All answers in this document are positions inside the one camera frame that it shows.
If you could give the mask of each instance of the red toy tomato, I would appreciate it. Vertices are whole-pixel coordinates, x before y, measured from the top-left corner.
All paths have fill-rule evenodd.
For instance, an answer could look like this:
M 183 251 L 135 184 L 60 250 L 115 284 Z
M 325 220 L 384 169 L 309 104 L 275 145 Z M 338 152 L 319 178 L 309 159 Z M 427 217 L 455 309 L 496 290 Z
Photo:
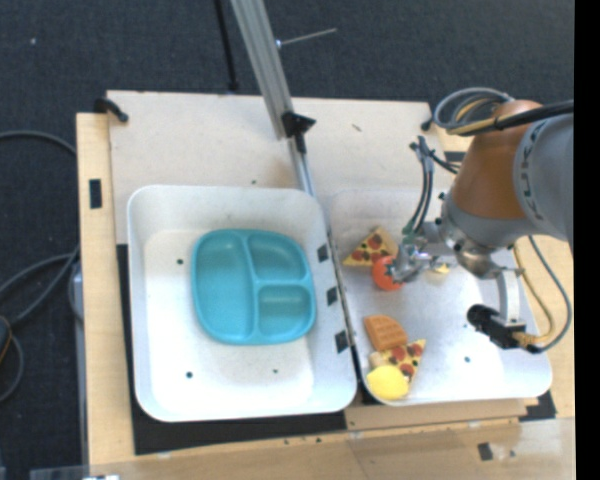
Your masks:
M 382 258 L 376 260 L 371 268 L 371 276 L 373 277 L 373 281 L 382 290 L 399 290 L 404 284 L 395 282 L 393 277 L 391 277 L 391 265 L 394 259 L 394 256 L 383 256 Z

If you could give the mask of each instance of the white tray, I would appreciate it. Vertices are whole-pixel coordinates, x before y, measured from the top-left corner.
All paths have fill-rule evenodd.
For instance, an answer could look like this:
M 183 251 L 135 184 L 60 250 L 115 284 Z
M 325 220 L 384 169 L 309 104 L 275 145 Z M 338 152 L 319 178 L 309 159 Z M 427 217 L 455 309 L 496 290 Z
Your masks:
M 357 379 L 329 259 L 323 212 L 294 189 L 148 186 L 128 205 L 129 277 L 135 393 L 162 421 L 203 421 L 338 411 Z M 235 346 L 210 338 L 194 313 L 190 256 L 203 234 L 226 228 L 283 233 L 304 249 L 317 318 L 302 338 L 281 345 Z
M 368 358 L 373 352 L 363 319 L 381 313 L 400 322 L 410 341 L 427 340 L 409 394 L 398 401 L 383 400 L 387 405 L 531 398 L 545 393 L 551 384 L 546 354 L 501 350 L 467 323 L 467 310 L 474 304 L 498 309 L 495 281 L 480 281 L 455 267 L 446 275 L 427 272 L 400 290 L 387 292 L 376 288 L 369 268 L 341 265 L 358 242 L 379 225 L 399 242 L 419 195 L 417 190 L 349 190 L 336 194 L 330 203 L 331 232 L 363 381 L 366 383 Z M 439 215 L 439 203 L 437 199 L 432 202 L 427 220 Z M 514 265 L 507 251 L 494 260 Z M 527 331 L 537 333 L 522 290 L 520 298 Z

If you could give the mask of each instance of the wooden table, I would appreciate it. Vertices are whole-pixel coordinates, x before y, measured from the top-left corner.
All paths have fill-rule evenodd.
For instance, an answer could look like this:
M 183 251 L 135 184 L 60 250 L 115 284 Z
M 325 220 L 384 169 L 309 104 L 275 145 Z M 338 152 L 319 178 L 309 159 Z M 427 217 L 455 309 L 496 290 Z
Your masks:
M 124 95 L 113 93 L 111 96 L 120 98 Z M 319 112 L 321 101 L 300 99 L 298 111 L 302 113 L 301 110 L 306 107 Z M 412 129 L 405 133 L 412 134 L 418 132 L 418 125 L 429 113 L 426 104 L 398 102 L 373 102 L 370 103 L 370 111 L 378 114 L 380 124 L 383 119 L 394 119 L 396 111 L 406 112 L 406 117 L 403 115 L 401 118 L 411 123 Z M 318 120 L 336 118 L 333 115 L 317 117 Z M 257 120 L 264 120 L 262 126 L 267 126 L 266 117 Z M 351 124 L 356 131 L 356 123 Z M 115 118 L 110 115 L 77 115 L 86 418 L 91 465 L 107 465 L 100 470 L 127 472 L 133 478 L 154 478 L 151 475 L 156 474 L 164 478 L 190 478 L 192 471 L 196 473 L 196 478 L 223 478 L 229 474 L 232 478 L 247 478 L 253 474 L 258 477 L 316 478 L 327 473 L 336 478 L 339 478 L 338 475 L 342 478 L 368 478 L 369 475 L 375 477 L 377 472 L 373 463 L 382 464 L 383 474 L 391 477 L 392 472 L 403 471 L 400 468 L 404 467 L 407 458 L 412 463 L 418 463 L 418 468 L 439 467 L 435 465 L 435 459 L 429 462 L 417 459 L 414 450 L 426 449 L 434 454 L 439 452 L 441 458 L 446 457 L 449 471 L 458 471 L 457 468 L 462 468 L 467 460 L 477 460 L 477 464 L 482 464 L 479 457 L 476 459 L 477 444 L 497 442 L 500 443 L 497 446 L 518 447 L 516 454 L 519 464 L 524 462 L 525 468 L 542 470 L 551 465 L 547 473 L 550 473 L 549 469 L 553 469 L 554 473 L 571 470 L 575 460 L 572 451 L 575 426 L 573 330 L 563 343 L 549 353 L 554 373 L 551 394 L 558 420 L 518 423 L 517 418 L 525 415 L 527 406 L 537 403 L 536 400 L 505 399 L 394 409 L 365 406 L 356 399 L 345 411 L 347 431 L 135 455 L 116 259 L 115 195 L 112 188 L 110 130 L 111 126 L 117 125 Z M 467 147 L 465 140 L 460 143 L 444 134 L 440 135 L 439 141 L 447 151 L 462 151 Z M 327 161 L 327 158 L 318 159 L 313 164 L 316 172 L 324 172 L 322 166 L 316 166 L 316 163 Z M 96 207 L 91 198 L 93 180 L 99 180 L 102 196 L 101 204 Z M 573 263 L 568 246 L 552 239 L 541 238 L 538 241 L 573 297 Z M 561 308 L 559 294 L 543 277 L 542 267 L 527 244 L 521 244 L 520 249 L 525 267 L 532 278 L 537 279 L 537 291 L 549 307 Z M 530 303 L 542 328 L 543 317 L 538 312 L 538 305 L 531 298 Z M 544 459 L 539 459 L 532 452 L 536 446 L 533 443 L 547 432 L 553 434 L 552 442 L 556 446 L 547 450 Z M 404 446 L 407 445 L 411 448 L 405 453 Z M 529 451 L 528 460 L 523 460 L 524 454 L 520 451 L 527 449 L 525 447 Z M 458 451 L 456 462 L 447 453 L 454 449 L 462 450 Z M 493 468 L 493 474 L 496 475 L 493 478 L 499 478 L 497 468 Z

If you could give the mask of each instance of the black floor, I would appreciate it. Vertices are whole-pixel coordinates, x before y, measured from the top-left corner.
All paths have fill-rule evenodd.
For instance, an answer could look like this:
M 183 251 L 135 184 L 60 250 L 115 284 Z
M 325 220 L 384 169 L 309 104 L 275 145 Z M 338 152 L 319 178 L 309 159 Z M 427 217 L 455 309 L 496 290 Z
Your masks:
M 265 0 L 294 96 L 427 101 L 493 87 L 541 102 L 574 96 L 575 0 Z M 239 94 L 257 86 L 223 0 Z M 0 0 L 0 132 L 35 130 L 75 144 L 75 114 L 109 89 L 226 92 L 213 0 Z M 69 253 L 78 240 L 75 158 L 47 139 L 0 140 L 0 286 Z M 0 298 L 15 318 L 61 263 Z M 9 478 L 79 464 L 74 317 L 67 276 L 14 329 L 17 391 L 0 403 Z M 11 350 L 0 394 L 18 370 Z

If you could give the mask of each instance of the blue plate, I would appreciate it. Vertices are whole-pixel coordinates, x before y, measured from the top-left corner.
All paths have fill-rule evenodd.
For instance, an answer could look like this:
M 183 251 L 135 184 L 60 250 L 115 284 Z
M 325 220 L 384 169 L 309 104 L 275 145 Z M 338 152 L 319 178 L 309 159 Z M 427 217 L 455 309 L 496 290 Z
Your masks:
M 285 343 L 315 322 L 309 264 L 285 235 L 254 229 L 207 233 L 194 247 L 191 280 L 202 328 L 223 343 Z

